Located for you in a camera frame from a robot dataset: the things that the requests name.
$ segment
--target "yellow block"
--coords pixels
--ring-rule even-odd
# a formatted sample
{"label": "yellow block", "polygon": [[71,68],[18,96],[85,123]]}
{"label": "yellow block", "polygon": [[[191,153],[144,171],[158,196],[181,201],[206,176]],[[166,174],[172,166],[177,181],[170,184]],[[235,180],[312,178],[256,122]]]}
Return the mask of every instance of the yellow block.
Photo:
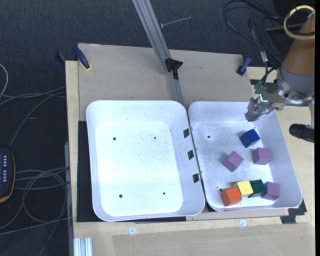
{"label": "yellow block", "polygon": [[242,197],[248,197],[254,193],[249,180],[238,181],[232,187],[238,188]]}

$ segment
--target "wooden table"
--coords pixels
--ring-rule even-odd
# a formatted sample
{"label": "wooden table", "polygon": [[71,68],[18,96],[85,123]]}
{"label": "wooden table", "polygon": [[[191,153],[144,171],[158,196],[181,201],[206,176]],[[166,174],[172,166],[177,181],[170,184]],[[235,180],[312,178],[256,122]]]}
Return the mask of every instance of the wooden table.
{"label": "wooden table", "polygon": [[[151,48],[98,44],[79,44],[79,48],[93,69],[85,72],[77,61],[65,63],[74,238],[91,237],[95,256],[230,255],[230,248],[237,250],[237,255],[315,254],[314,144],[289,134],[291,124],[310,123],[307,107],[287,106],[277,113],[307,209],[296,216],[297,224],[282,224],[280,216],[289,215],[288,209],[204,209],[181,222],[76,222],[78,122],[86,120],[87,105],[94,100],[173,99],[169,77],[161,71]],[[178,73],[186,108],[194,101],[246,102],[253,95],[250,79],[264,75],[262,67],[248,67],[244,76],[238,75],[236,70],[243,61],[240,55],[170,53],[184,62]],[[275,77],[276,72],[271,72],[268,81]],[[135,235],[129,235],[130,227],[136,229]]]}

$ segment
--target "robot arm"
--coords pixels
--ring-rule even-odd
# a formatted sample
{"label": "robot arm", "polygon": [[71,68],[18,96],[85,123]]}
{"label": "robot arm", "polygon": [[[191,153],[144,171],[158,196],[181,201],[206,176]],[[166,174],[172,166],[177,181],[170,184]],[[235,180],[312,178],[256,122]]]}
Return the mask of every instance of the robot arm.
{"label": "robot arm", "polygon": [[[288,18],[297,10],[308,9],[311,14],[297,35],[287,29]],[[307,5],[301,5],[289,12],[284,20],[284,30],[294,41],[277,71],[274,83],[255,87],[259,93],[251,98],[245,118],[255,121],[273,110],[281,111],[284,106],[310,107],[311,125],[293,124],[290,133],[300,139],[314,139],[315,106],[315,27],[316,12]]]}

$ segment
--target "table surface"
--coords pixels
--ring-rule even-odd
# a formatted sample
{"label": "table surface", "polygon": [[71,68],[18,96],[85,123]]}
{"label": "table surface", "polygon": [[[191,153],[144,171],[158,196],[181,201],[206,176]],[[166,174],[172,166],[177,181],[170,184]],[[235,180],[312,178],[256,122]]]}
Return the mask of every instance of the table surface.
{"label": "table surface", "polygon": [[[240,225],[243,226],[244,223],[248,230],[254,227],[255,230],[252,230],[252,232],[256,235],[261,234],[261,231],[265,230],[266,227],[272,227],[274,232],[279,230],[278,233],[281,234],[284,229],[283,226],[290,226],[283,225],[279,217],[288,215],[287,209],[241,212],[208,212],[204,210],[201,214],[187,217],[187,221],[181,222],[76,222],[78,122],[86,119],[85,109],[87,105],[94,100],[172,99],[169,77],[163,74],[160,65],[157,65],[157,60],[151,48],[97,44],[80,44],[79,46],[92,64],[93,69],[91,72],[85,72],[77,61],[66,61],[65,63],[73,233],[74,238],[92,237],[95,256],[131,254],[133,252],[130,249],[132,244],[126,243],[127,248],[124,249],[126,245],[120,242],[121,239],[116,239],[119,236],[123,236],[123,238],[129,236],[130,227],[136,228],[135,239],[143,240],[145,238],[138,234],[151,235],[178,232],[176,237],[180,236],[185,239],[190,236],[190,232],[205,232],[204,230],[217,229],[221,232],[220,234],[225,232],[230,238],[237,233],[230,231],[233,229],[237,231]],[[248,101],[253,96],[250,79],[258,80],[265,72],[262,67],[248,67],[244,76],[236,74],[235,70],[243,61],[240,55],[183,50],[170,50],[170,53],[173,59],[184,62],[178,73],[186,108],[190,103],[199,100]],[[275,77],[276,72],[271,72],[267,82],[273,81]],[[284,237],[282,239],[287,240],[282,242],[291,242],[292,246],[297,248],[300,246],[310,247],[313,253],[313,250],[315,250],[313,242],[315,241],[314,143],[297,139],[289,134],[291,124],[310,123],[310,111],[307,107],[286,106],[282,111],[277,112],[277,116],[307,209],[304,215],[298,215],[295,218],[296,222],[301,225],[298,228],[300,233],[296,235],[296,241],[293,241],[292,237],[290,237],[291,240]],[[311,238],[308,239],[311,244],[299,244],[297,241],[306,242],[300,235]],[[239,245],[240,242],[243,244],[244,241],[234,239],[234,243]],[[148,251],[152,248],[152,244],[147,245],[143,242],[137,244],[139,244],[139,252]],[[228,252],[226,249],[220,251],[220,254],[228,255]]]}

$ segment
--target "black floor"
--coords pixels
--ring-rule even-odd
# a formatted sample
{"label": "black floor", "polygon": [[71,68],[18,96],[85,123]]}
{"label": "black floor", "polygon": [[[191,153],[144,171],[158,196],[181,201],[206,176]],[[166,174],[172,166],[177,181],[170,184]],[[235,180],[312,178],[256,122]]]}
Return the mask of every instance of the black floor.
{"label": "black floor", "polygon": [[[283,61],[292,43],[278,30],[267,33],[269,44],[262,29],[262,20],[267,15],[284,18],[289,10],[300,4],[315,8],[315,0],[152,0],[151,3],[161,24],[191,17],[163,27],[170,49],[240,54],[244,58],[251,54],[250,66],[256,67],[264,67],[257,41],[267,49],[270,67]],[[248,3],[259,6],[252,8]],[[12,151],[17,178],[39,173],[19,173],[23,170],[63,168],[65,143],[68,141],[67,106],[63,97],[65,71],[55,61],[56,52],[61,50],[66,60],[75,60],[73,48],[77,43],[150,47],[134,4],[131,0],[3,0],[0,18],[0,63],[8,72],[4,94],[19,96],[52,90],[61,93],[61,97],[42,95],[8,102],[5,101],[9,98],[3,95],[0,98],[0,145]],[[248,21],[253,26],[256,39]],[[267,29],[279,27],[281,23],[274,18],[265,18],[264,25]],[[5,83],[6,74],[0,68],[0,93]],[[63,172],[59,176],[65,179]],[[15,185],[23,188],[29,181],[18,180]],[[51,176],[38,180],[33,186],[39,188],[58,184],[55,176]],[[11,198],[0,204],[0,256],[9,255],[5,248],[10,247],[5,240],[2,244],[2,233],[67,218],[65,213],[60,216],[64,200],[63,186],[30,191],[25,197],[23,190],[15,189]],[[23,202],[26,210],[19,211]],[[27,211],[36,218],[30,217]],[[3,227],[17,213],[14,221]],[[53,228],[54,224],[48,224],[48,238]],[[65,225],[57,225],[50,243],[57,242],[57,236],[61,241],[67,240],[67,233]],[[61,247],[60,252],[54,251],[54,247],[51,245],[50,249],[48,245],[42,255],[69,254],[67,244]]]}

